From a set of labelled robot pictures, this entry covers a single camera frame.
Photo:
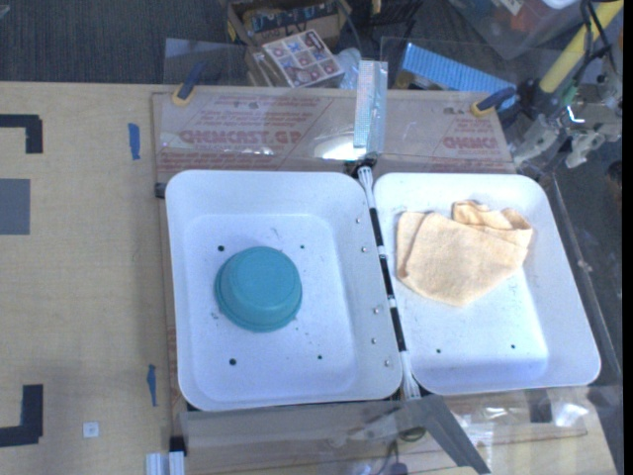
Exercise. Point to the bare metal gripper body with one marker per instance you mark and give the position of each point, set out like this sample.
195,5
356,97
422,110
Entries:
601,112

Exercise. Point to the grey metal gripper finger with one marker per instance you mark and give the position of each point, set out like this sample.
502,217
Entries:
586,149
536,139

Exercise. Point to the white plastic tray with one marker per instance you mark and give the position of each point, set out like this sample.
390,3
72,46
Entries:
277,379
484,354

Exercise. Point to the brown cardboard board red print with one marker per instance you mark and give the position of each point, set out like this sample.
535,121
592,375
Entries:
425,117

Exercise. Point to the yellow cloth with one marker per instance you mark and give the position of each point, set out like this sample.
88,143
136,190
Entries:
455,260

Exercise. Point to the teal bowl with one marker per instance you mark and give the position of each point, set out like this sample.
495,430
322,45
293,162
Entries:
258,287

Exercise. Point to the thin black and white rod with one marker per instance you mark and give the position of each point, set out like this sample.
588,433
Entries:
385,270

